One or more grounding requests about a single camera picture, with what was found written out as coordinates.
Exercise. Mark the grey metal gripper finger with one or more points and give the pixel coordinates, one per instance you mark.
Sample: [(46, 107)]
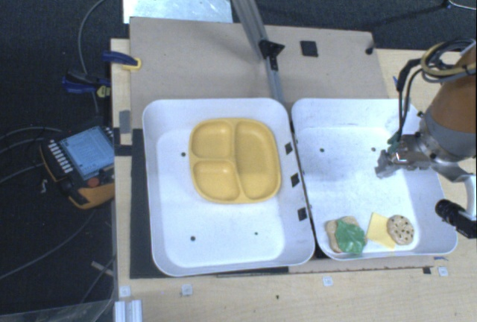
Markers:
[(386, 157), (382, 170)]

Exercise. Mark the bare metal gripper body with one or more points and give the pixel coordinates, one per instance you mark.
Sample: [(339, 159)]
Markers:
[(413, 153)]

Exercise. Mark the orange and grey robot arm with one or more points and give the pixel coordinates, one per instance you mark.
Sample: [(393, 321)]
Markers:
[(454, 104)]

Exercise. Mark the white plastic tray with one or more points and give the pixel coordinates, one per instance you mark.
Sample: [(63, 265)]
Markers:
[(223, 231), (346, 179)]

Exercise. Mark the yellow cheese slice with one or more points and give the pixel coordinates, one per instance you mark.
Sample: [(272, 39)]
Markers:
[(378, 229)]

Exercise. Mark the chocolate chip cookie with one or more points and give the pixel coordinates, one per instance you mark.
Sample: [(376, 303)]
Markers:
[(400, 230)]

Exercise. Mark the green lettuce leaf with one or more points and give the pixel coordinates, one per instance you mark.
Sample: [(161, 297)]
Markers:
[(350, 237)]

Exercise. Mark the tan bread slice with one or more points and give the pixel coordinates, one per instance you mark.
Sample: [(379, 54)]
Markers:
[(331, 235)]

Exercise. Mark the yellow divided plate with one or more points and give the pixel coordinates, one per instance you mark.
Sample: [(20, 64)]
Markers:
[(234, 160)]

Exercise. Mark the brown cardboard board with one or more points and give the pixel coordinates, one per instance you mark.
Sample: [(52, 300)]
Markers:
[(208, 59)]

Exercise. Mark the black cylinder on white bracket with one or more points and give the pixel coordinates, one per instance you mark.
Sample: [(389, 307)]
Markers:
[(456, 215)]

